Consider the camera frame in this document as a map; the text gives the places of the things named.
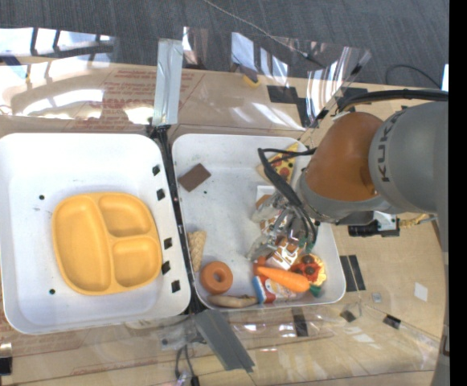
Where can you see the yellow round pizza toy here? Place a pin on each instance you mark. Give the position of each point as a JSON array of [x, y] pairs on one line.
[[315, 269]]

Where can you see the white and red packet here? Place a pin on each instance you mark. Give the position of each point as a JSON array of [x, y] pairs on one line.
[[273, 292]]

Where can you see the orange divided plate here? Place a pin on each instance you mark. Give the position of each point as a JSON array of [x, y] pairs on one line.
[[96, 247]]

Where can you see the brown square biscuit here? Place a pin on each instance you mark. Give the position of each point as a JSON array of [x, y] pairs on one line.
[[194, 177]]

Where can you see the tan bread roll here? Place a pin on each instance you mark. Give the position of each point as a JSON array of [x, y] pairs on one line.
[[229, 301]]

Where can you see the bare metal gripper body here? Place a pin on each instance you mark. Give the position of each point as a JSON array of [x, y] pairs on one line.
[[291, 221]]

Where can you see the tan waffle cone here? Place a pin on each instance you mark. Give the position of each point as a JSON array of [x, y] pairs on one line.
[[197, 247]]

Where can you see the black cylinder on white bracket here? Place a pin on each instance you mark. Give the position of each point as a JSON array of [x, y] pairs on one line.
[[371, 227]]

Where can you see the orange carrot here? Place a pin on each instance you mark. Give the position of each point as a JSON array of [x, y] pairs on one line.
[[285, 279]]

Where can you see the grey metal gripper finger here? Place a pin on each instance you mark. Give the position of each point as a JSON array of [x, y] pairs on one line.
[[262, 248], [264, 213]]

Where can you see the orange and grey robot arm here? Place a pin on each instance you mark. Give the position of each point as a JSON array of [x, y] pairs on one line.
[[402, 155]]

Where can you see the yellow pizza slice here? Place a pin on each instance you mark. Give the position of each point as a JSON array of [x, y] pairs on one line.
[[284, 167]]

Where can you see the white plastic tray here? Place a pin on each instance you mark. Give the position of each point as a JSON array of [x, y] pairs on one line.
[[225, 215], [92, 159]]

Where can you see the white and brown carton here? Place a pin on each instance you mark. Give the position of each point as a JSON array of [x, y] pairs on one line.
[[283, 257]]

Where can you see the small white carton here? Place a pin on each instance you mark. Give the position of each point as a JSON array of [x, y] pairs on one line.
[[263, 197]]

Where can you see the brown cardboard board red print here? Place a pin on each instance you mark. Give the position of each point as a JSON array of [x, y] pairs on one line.
[[233, 103]]

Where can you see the orange doughnut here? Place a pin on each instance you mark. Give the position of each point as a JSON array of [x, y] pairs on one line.
[[208, 282]]

